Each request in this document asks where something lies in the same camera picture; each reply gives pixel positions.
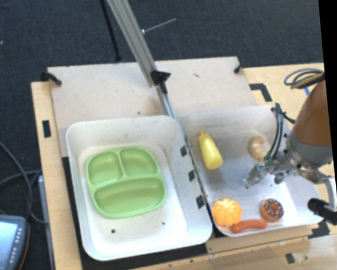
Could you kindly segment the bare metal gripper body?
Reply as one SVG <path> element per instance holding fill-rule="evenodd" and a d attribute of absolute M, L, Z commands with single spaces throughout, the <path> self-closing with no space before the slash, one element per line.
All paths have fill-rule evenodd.
<path fill-rule="evenodd" d="M 273 156 L 266 155 L 264 160 L 267 172 L 272 175 L 284 172 L 286 177 L 301 176 L 313 184 L 325 183 L 332 178 L 319 171 L 321 167 L 331 163 L 329 147 L 308 145 L 300 149 L 287 147 Z"/>

